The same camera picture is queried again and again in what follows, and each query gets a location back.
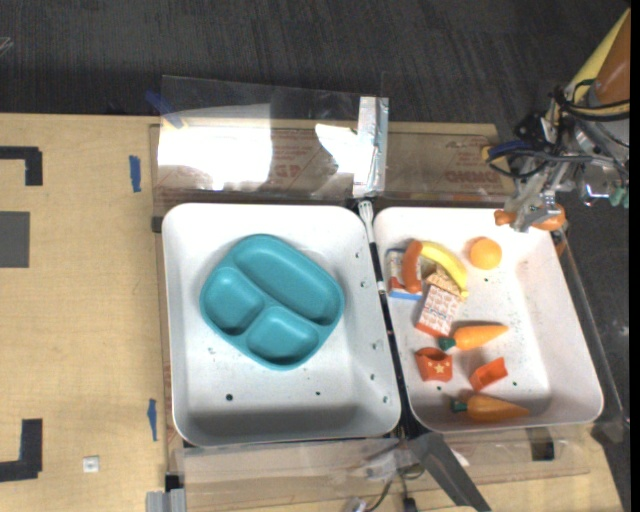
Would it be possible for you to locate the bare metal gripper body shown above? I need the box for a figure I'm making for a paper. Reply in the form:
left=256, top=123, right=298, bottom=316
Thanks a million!
left=543, top=121, right=630, bottom=202

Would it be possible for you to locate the orange toy sausage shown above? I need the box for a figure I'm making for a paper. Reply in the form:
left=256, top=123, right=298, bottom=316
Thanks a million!
left=493, top=203, right=568, bottom=232

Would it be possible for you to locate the orange toy fruit ball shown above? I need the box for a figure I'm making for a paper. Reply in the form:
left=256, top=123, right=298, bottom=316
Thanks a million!
left=468, top=236, right=503, bottom=271

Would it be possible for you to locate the yellow banana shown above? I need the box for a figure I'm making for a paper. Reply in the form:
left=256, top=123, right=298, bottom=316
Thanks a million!
left=418, top=240, right=471, bottom=301

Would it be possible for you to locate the white plastic tray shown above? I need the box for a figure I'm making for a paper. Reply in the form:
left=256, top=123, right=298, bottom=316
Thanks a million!
left=160, top=202, right=403, bottom=447
left=372, top=205, right=605, bottom=435

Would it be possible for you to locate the red-orange toy sausage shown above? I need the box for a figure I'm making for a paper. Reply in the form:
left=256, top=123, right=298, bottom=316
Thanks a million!
left=401, top=239, right=426, bottom=295

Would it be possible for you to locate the orange carrot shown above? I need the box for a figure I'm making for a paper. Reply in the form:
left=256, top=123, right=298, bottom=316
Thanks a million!
left=438, top=323, right=510, bottom=352
left=449, top=393, right=531, bottom=423

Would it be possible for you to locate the white carton red pattern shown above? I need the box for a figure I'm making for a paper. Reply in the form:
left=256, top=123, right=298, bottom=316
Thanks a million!
left=414, top=271, right=463, bottom=339

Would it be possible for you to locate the white carton red blue print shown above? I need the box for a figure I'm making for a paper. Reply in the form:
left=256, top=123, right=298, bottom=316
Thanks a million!
left=383, top=248, right=424, bottom=302

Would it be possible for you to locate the thin black and white rod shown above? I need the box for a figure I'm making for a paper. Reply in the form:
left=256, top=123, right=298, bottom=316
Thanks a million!
left=356, top=199, right=417, bottom=437

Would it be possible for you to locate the small orange open box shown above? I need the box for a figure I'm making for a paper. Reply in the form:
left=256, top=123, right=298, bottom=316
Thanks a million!
left=468, top=356, right=510, bottom=393

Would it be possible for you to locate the red box yellow star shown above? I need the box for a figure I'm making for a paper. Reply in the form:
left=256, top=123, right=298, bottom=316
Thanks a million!
left=413, top=346, right=455, bottom=384

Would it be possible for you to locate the teal divided plate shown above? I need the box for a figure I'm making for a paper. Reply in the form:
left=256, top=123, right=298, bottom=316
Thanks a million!
left=198, top=233, right=347, bottom=372

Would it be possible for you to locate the black cylinder on white bracket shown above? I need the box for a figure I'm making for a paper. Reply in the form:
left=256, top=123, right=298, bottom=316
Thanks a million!
left=513, top=99, right=564, bottom=147

